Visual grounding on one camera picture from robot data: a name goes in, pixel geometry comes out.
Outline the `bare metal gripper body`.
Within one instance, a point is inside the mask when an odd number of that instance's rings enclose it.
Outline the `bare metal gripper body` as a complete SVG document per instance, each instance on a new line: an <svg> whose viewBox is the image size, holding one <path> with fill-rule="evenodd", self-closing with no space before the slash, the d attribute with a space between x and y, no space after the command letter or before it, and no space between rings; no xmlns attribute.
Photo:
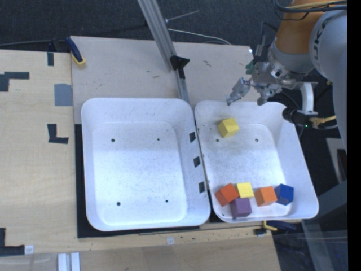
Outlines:
<svg viewBox="0 0 361 271"><path fill-rule="evenodd" d="M305 74L290 71L275 62L254 62L249 63L249 84L259 93L279 93L281 89L296 89L303 81Z"/></svg>

